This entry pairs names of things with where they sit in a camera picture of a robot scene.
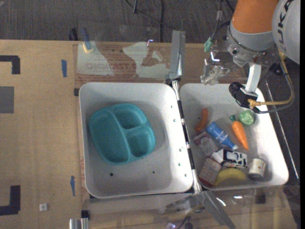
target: yellow banana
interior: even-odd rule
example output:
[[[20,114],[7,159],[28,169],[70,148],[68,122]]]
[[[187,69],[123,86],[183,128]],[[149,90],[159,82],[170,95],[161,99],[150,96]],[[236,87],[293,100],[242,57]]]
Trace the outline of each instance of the yellow banana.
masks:
[[[227,168],[220,171],[217,175],[217,179],[215,181],[215,186],[218,186],[220,183],[227,179],[237,179],[237,180],[246,180],[247,176],[245,173],[237,168]]]

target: blue bottle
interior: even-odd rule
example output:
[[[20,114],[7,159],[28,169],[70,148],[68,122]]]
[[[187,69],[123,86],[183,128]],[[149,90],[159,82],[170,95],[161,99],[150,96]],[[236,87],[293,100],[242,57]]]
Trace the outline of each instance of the blue bottle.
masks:
[[[232,150],[238,149],[238,146],[231,141],[229,135],[223,129],[221,129],[215,122],[212,122],[207,127],[206,131],[221,144],[227,145]]]

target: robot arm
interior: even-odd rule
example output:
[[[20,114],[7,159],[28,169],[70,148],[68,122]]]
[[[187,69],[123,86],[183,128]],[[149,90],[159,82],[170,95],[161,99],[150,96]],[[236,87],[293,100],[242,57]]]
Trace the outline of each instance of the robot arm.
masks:
[[[204,62],[202,83],[213,85],[236,67],[248,65],[246,87],[233,83],[229,90],[240,106],[253,108],[262,67],[271,67],[279,61],[279,51],[300,62],[300,3],[300,0],[238,0],[226,40],[215,42],[210,48],[211,58]]]

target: toy carrot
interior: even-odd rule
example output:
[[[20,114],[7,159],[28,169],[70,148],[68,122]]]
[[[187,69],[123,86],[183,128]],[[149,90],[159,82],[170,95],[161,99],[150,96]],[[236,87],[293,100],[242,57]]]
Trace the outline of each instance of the toy carrot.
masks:
[[[209,111],[208,109],[202,109],[201,111],[201,121],[196,125],[195,131],[200,132],[202,129],[204,129],[206,123],[208,122],[209,117]]]
[[[249,150],[249,145],[248,145],[248,141],[247,141],[246,133],[244,131],[243,124],[236,120],[235,115],[230,116],[230,120],[233,121],[232,129],[233,129],[235,135],[237,136],[238,140],[241,142],[241,144],[243,145],[243,147],[246,150]]]

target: silver can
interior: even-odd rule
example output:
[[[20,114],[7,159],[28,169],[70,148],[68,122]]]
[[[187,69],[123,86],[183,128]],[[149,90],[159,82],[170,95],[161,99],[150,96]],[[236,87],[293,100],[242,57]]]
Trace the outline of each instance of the silver can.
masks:
[[[261,158],[254,158],[250,164],[248,177],[254,181],[260,181],[264,178],[266,162]]]

